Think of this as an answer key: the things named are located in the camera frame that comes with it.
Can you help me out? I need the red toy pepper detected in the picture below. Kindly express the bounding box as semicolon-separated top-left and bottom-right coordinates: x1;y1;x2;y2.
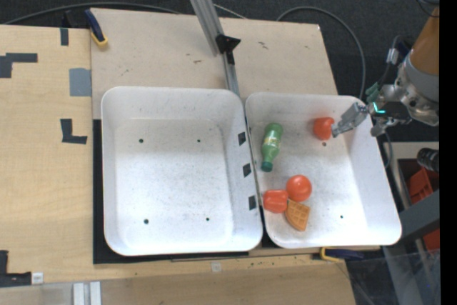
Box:
262;189;289;214

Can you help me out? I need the orange toy ball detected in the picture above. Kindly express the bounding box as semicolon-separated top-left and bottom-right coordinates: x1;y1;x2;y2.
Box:
285;174;313;203

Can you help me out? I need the black block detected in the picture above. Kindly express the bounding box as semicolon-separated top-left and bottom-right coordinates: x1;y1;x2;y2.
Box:
215;33;242;55

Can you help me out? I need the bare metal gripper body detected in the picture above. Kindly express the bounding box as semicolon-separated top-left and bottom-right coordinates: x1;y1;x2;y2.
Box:
369;77;440;127

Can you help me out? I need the green plastic bottle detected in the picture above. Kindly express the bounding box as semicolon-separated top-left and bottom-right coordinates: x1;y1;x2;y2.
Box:
260;122;285;173

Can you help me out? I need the brown toy waffle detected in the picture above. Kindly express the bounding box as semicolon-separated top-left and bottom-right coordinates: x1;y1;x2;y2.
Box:
284;199;311;232

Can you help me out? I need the white plastic tray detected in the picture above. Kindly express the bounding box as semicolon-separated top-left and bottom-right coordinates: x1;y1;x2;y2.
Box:
244;91;403;250
100;85;264;257

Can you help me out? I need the black cylinder on white bracket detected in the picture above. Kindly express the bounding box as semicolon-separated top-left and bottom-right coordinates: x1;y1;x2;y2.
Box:
416;147;441;173

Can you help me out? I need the red toy tomato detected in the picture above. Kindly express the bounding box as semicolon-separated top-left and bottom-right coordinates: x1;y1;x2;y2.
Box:
313;116;336;141

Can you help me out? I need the thin black and white rod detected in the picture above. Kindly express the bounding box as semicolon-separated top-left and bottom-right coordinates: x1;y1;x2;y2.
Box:
224;51;264;226

